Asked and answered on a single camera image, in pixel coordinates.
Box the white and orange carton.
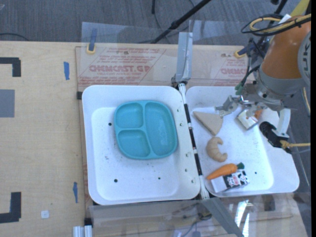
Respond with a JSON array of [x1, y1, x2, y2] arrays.
[[236, 109, 260, 131]]

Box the white plastic tray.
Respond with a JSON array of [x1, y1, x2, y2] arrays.
[[81, 84, 201, 206], [185, 85, 300, 198]]

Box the white cow print carton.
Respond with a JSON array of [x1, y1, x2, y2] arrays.
[[210, 169, 250, 194]]

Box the brown cardboard board, red print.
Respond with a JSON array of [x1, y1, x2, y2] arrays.
[[75, 44, 301, 221]]

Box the orange carrot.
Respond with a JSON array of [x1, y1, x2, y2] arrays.
[[206, 162, 245, 181]]

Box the black cylinder on white bracket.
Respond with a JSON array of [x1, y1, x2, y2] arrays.
[[259, 107, 292, 148]]

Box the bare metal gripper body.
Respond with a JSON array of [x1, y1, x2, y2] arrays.
[[238, 82, 285, 111]]

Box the blue divided plate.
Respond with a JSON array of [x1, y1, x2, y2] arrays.
[[113, 100, 179, 161]]

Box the tan triangular bread slice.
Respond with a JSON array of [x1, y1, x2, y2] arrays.
[[192, 110, 224, 136]]

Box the beige croissant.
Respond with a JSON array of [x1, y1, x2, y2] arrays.
[[206, 136, 229, 163]]

